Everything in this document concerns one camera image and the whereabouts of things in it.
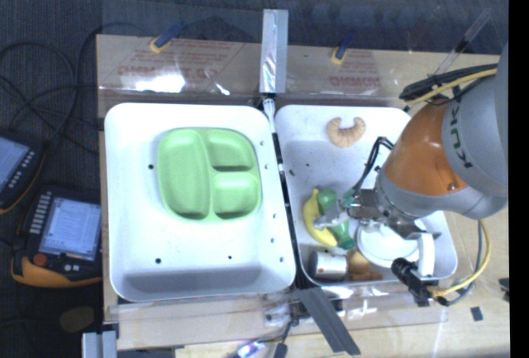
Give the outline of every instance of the blue clip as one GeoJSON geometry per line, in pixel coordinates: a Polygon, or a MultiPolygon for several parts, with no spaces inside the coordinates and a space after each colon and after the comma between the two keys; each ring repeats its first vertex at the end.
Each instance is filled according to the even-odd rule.
{"type": "Polygon", "coordinates": [[[347,55],[347,48],[353,41],[354,31],[348,31],[340,44],[332,51],[331,61],[335,64],[341,64],[347,55]]]}
{"type": "Polygon", "coordinates": [[[186,24],[184,21],[179,21],[178,23],[173,24],[164,33],[150,42],[151,50],[156,54],[159,54],[163,50],[167,49],[171,45],[171,39],[178,37],[185,26],[186,24]]]}

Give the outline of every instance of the yellow tool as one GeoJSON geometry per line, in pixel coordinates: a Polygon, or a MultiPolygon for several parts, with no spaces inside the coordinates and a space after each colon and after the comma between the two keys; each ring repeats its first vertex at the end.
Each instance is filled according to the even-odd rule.
{"type": "Polygon", "coordinates": [[[325,246],[336,246],[336,238],[329,229],[318,230],[314,228],[314,219],[320,217],[320,209],[317,204],[318,189],[312,190],[312,196],[303,204],[303,220],[311,236],[325,246]]]}

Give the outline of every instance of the banana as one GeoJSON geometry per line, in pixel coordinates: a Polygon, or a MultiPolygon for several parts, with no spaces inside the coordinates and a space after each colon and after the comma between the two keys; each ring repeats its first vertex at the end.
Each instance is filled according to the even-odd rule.
{"type": "Polygon", "coordinates": [[[323,230],[318,230],[314,228],[314,219],[320,217],[320,210],[317,206],[316,199],[318,194],[319,190],[313,189],[312,196],[303,204],[303,220],[305,221],[305,226],[311,236],[318,242],[325,246],[336,246],[336,238],[332,235],[329,229],[324,228],[323,230]]]}

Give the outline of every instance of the beige curved toy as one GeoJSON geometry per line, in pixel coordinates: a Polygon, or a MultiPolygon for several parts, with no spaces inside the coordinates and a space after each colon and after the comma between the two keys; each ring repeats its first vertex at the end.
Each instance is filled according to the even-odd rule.
{"type": "Polygon", "coordinates": [[[360,117],[355,117],[355,125],[340,129],[341,118],[336,117],[327,123],[327,135],[331,142],[340,148],[353,146],[365,133],[365,122],[360,117]]]}

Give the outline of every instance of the yellow cable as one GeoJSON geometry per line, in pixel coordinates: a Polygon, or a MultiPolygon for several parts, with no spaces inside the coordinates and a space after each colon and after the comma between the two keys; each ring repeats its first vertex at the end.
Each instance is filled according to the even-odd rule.
{"type": "Polygon", "coordinates": [[[475,281],[485,270],[485,267],[487,266],[488,262],[490,261],[490,254],[491,254],[491,245],[490,245],[490,239],[488,237],[488,231],[487,227],[485,226],[485,223],[483,220],[479,220],[479,225],[481,226],[481,229],[483,230],[483,234],[485,237],[485,257],[479,268],[469,277],[464,279],[462,282],[458,284],[454,284],[453,286],[450,286],[446,289],[439,289],[436,286],[428,286],[427,289],[430,291],[431,296],[433,298],[438,298],[440,296],[444,296],[446,294],[450,294],[452,292],[455,292],[458,289],[464,288],[465,286],[471,284],[473,281],[475,281]]]}
{"type": "Polygon", "coordinates": [[[412,101],[406,101],[406,103],[407,105],[415,105],[416,103],[421,103],[422,101],[426,101],[427,99],[436,96],[438,93],[444,92],[450,88],[454,88],[454,86],[457,86],[459,84],[469,82],[470,80],[481,79],[487,76],[494,76],[495,74],[496,74],[496,69],[484,70],[484,71],[479,71],[478,73],[469,74],[468,76],[464,76],[459,79],[453,80],[449,82],[448,84],[443,84],[439,88],[434,89],[422,95],[419,98],[415,98],[412,101]]]}

